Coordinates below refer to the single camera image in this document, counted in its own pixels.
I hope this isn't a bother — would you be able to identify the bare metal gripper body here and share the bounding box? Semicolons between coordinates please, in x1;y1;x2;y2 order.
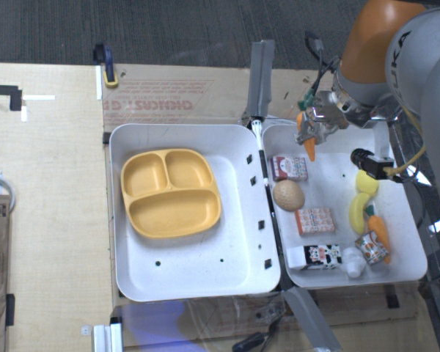
304;89;375;139

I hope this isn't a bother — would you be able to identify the orange toy carrot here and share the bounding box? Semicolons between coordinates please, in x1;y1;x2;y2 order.
296;111;317;163
364;204;392;265

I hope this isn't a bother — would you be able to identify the red and white carton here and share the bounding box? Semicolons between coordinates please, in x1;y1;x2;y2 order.
270;155;309;182

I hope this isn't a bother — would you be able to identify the white plastic tray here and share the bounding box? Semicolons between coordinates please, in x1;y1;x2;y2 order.
262;122;428;290
109;122;282;303

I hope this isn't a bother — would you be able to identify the beige round bread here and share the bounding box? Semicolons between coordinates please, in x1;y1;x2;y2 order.
272;179;306;212

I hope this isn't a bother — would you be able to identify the yellow round toy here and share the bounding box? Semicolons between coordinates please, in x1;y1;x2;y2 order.
355;169;380;197

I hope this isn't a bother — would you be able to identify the yellow banana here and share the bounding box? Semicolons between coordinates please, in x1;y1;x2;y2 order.
348;191;371;235

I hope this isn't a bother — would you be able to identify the orange and white carton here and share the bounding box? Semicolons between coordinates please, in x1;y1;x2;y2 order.
294;207;336;236

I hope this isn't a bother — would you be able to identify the black and white cow carton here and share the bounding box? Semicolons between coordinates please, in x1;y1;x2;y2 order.
286;243;342;271

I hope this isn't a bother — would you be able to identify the small can with orange print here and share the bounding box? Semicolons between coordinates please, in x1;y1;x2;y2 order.
354;230;385;266

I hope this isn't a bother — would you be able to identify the clear plastic bottle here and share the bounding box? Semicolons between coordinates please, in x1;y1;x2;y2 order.
340;246;367;279

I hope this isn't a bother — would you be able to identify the brown cardboard board red print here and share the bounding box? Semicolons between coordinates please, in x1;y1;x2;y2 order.
101;63;426;348

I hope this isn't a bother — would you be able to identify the yellow divided plate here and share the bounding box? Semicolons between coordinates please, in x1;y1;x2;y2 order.
120;147;222;239

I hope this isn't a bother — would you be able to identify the black cylinder on white bracket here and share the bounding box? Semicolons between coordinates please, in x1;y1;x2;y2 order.
350;121;396;180

